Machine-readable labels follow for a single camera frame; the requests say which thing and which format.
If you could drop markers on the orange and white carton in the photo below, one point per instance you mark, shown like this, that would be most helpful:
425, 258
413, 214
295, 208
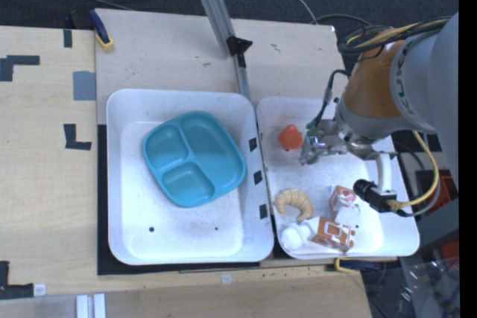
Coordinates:
329, 232
342, 202

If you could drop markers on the white plastic tray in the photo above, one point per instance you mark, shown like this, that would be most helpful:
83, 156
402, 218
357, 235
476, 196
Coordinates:
335, 171
186, 234

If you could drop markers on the pale wood board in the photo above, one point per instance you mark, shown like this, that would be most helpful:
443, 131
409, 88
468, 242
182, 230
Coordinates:
167, 48

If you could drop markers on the white toy garlic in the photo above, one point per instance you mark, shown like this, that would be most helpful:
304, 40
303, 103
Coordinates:
292, 237

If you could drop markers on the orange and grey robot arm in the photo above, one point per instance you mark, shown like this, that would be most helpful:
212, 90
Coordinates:
417, 85

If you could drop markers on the red toy tomato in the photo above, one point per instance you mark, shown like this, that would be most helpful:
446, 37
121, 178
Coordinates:
290, 137

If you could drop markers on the blue divided plate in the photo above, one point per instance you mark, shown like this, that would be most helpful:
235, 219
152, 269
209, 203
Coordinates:
194, 156

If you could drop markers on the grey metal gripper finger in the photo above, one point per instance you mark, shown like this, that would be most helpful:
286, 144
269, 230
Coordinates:
306, 155
312, 140

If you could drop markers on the black cylinder on white bracket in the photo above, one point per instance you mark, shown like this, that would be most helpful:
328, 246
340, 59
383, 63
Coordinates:
372, 193

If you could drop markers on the beige toy croissant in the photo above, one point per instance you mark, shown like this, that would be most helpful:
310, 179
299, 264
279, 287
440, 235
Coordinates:
292, 197

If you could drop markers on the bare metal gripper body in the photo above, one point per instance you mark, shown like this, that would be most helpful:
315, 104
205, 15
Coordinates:
335, 139

